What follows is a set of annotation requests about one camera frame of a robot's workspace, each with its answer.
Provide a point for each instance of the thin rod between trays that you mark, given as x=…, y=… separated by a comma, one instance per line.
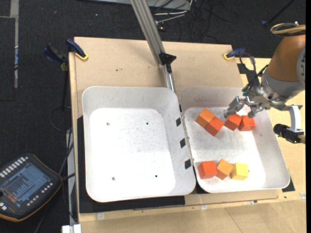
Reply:
x=187, y=135

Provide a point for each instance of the orange cube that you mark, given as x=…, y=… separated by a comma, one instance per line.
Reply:
x=206, y=115
x=224, y=168

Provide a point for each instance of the pale wood board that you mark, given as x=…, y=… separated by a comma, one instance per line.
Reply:
x=126, y=67

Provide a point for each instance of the white plastic tray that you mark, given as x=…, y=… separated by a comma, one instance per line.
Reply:
x=131, y=149
x=230, y=147

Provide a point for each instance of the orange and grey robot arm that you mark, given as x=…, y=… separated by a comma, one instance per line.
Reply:
x=286, y=62

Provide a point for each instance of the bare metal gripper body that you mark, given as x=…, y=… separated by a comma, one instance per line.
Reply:
x=264, y=99

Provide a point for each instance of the red cube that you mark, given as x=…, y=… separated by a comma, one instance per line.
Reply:
x=232, y=122
x=247, y=124
x=214, y=126
x=207, y=170

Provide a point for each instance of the yellow cube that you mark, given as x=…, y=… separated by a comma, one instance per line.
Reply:
x=240, y=171

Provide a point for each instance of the black cylinder on white bracket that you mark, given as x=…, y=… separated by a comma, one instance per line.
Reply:
x=286, y=131

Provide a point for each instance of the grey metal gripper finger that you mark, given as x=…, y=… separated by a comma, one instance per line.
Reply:
x=255, y=110
x=233, y=107

